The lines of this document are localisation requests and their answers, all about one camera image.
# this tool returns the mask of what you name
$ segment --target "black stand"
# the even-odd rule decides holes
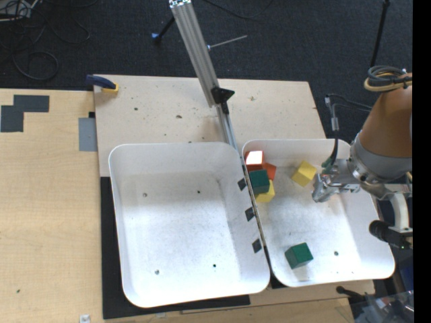
[[[175,22],[175,18],[170,18],[170,21],[166,24],[166,26],[163,28],[163,30],[159,34],[152,34],[152,37],[154,39],[154,42],[156,44],[160,43],[162,41],[163,35],[168,31],[168,29],[171,27],[171,25]]]
[[[374,52],[372,54],[370,67],[373,67],[376,63],[378,47],[380,45],[380,39],[382,38],[383,26],[385,24],[386,12],[387,12],[387,9],[388,9],[390,4],[391,4],[390,0],[384,0],[383,1],[383,11],[382,11],[382,15],[380,17],[380,26],[378,27],[376,44],[374,46]]]

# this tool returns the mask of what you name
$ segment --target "white bin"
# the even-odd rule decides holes
[[[254,140],[247,151],[261,150],[265,161],[277,166],[273,181],[275,196],[257,203],[271,268],[284,285],[299,287],[342,281],[386,279],[395,270],[391,248],[368,231],[379,220],[370,194],[335,194],[324,203],[311,197],[314,180],[302,187],[291,179],[303,160],[321,172],[334,140]],[[339,141],[338,158],[349,157],[350,146]],[[284,252],[306,242],[313,260],[291,269]]]
[[[233,147],[120,145],[109,166],[123,289],[131,303],[150,308],[267,287],[269,266],[263,248],[256,248],[256,219],[246,215],[252,203]]]

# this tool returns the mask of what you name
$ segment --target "cable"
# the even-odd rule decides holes
[[[367,109],[371,109],[372,108],[372,106],[365,105],[365,104],[358,103],[358,102],[354,102],[352,100],[348,100],[347,98],[345,98],[344,96],[339,95],[339,94],[328,94],[326,96],[327,97],[336,97],[336,98],[339,98],[339,99],[343,100],[344,102],[346,102],[348,104],[355,105],[355,106],[359,106],[359,107],[363,107],[363,108],[367,108]]]
[[[210,0],[202,0],[202,1],[204,1],[204,2],[206,2],[206,3],[208,3],[208,4],[210,4],[210,5],[212,5],[212,6],[214,6],[214,7],[220,8],[220,9],[222,9],[223,11],[228,12],[228,13],[230,13],[230,14],[234,15],[235,17],[242,18],[242,19],[253,19],[253,18],[256,18],[258,15],[261,15],[263,12],[265,12],[265,11],[268,9],[268,7],[269,7],[269,6],[271,6],[271,4],[274,2],[274,0],[271,0],[271,1],[268,3],[268,5],[267,5],[263,10],[261,10],[261,11],[260,11],[260,12],[258,12],[258,13],[256,13],[255,15],[245,16],[245,15],[239,15],[239,14],[237,14],[237,13],[235,13],[235,12],[231,11],[230,9],[227,9],[227,8],[225,8],[225,7],[223,7],[223,6],[217,5],[216,3],[213,3],[213,2],[212,2],[212,1],[210,1]]]
[[[0,20],[0,22],[9,22],[7,24],[8,25],[7,27],[9,27],[9,34],[10,34],[10,39],[9,39],[10,46],[6,46],[1,39],[0,39],[0,46],[7,51],[6,59],[10,57],[15,68],[25,77],[32,80],[40,80],[40,81],[46,81],[46,80],[52,79],[57,74],[57,71],[59,68],[59,62],[57,58],[49,52],[35,51],[34,47],[36,43],[41,39],[47,27],[51,29],[51,31],[56,37],[58,37],[60,40],[68,44],[82,44],[86,42],[90,38],[90,32],[74,18],[74,16],[71,14],[70,8],[72,8],[73,10],[83,9],[94,5],[98,0],[91,0],[91,2],[82,4],[82,5],[74,4],[74,0],[70,0],[69,5],[55,3],[54,1],[49,1],[49,0],[34,0],[31,6],[27,6],[29,5],[29,3],[27,3],[26,5],[22,1],[23,0],[10,1],[5,7],[0,9],[0,11],[6,11],[7,19]],[[48,4],[51,4],[52,6],[56,6],[56,7],[68,7],[71,19],[79,28],[81,28],[85,32],[86,34],[85,37],[82,40],[71,41],[60,36],[60,34],[51,25],[50,18],[45,15],[45,12],[42,12],[39,8],[35,8],[38,1],[40,1],[41,3],[45,1]],[[15,5],[16,5],[15,13],[14,14],[9,13],[9,9],[11,7],[14,7]],[[29,25],[30,18],[27,18],[26,16],[30,15],[29,14],[30,12],[32,12],[33,15],[39,15],[42,18],[42,22],[40,25]],[[40,30],[39,33],[37,33],[36,37],[32,37],[32,35],[30,34],[30,31],[37,30],[37,29]],[[44,77],[37,77],[27,73],[18,64],[18,60],[17,60],[17,54],[25,50],[28,51],[28,65],[36,57],[42,57],[54,65],[53,71]]]
[[[331,103],[331,97],[336,97],[339,99],[342,99],[344,102],[347,102],[347,104],[340,104],[340,103]],[[329,171],[331,170],[332,166],[335,163],[335,160],[337,159],[337,154],[338,154],[338,131],[339,131],[339,124],[338,124],[338,117],[335,113],[335,108],[336,107],[343,107],[343,108],[349,108],[352,110],[359,110],[359,111],[364,111],[364,112],[370,112],[371,111],[371,106],[367,106],[365,104],[361,104],[361,103],[357,103],[357,102],[353,102],[351,100],[348,100],[346,98],[344,98],[343,96],[337,95],[337,94],[329,94],[325,97],[325,103],[326,106],[329,109],[329,113],[331,114],[331,126],[332,126],[332,131],[334,132],[334,147],[332,150],[331,155],[328,157],[328,159],[326,159],[323,163],[322,163],[322,168],[323,173],[329,173]]]
[[[407,88],[412,85],[413,77],[406,74],[405,70],[391,66],[373,66],[368,70],[364,87],[373,92],[388,92],[400,87]]]

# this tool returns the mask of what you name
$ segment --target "blue clamp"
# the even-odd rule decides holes
[[[107,80],[106,78],[99,77],[98,75],[88,74],[86,77],[86,85],[99,86],[102,88],[102,92],[110,92],[116,94],[119,91],[119,85]]]

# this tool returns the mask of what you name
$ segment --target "wooden block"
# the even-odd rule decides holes
[[[256,202],[268,203],[268,202],[271,202],[271,200],[274,198],[274,196],[275,196],[274,184],[273,184],[272,180],[269,180],[268,192],[262,192],[261,194],[258,194],[256,196]]]
[[[307,243],[291,246],[285,253],[290,268],[295,269],[309,263],[313,257]]]
[[[255,195],[269,190],[269,178],[267,170],[256,170],[248,173],[250,177],[251,186]]]
[[[263,169],[263,151],[249,151],[245,153],[245,166],[248,172]]]
[[[301,186],[306,186],[314,178],[316,171],[317,169],[313,165],[303,160],[292,175],[292,180]]]
[[[276,171],[276,169],[277,169],[277,166],[275,166],[275,165],[273,165],[273,164],[271,164],[271,163],[267,163],[267,162],[265,162],[265,163],[263,163],[263,168],[264,168],[265,170],[267,170],[268,178],[269,178],[270,180],[274,180],[274,178],[275,178],[275,171]]]

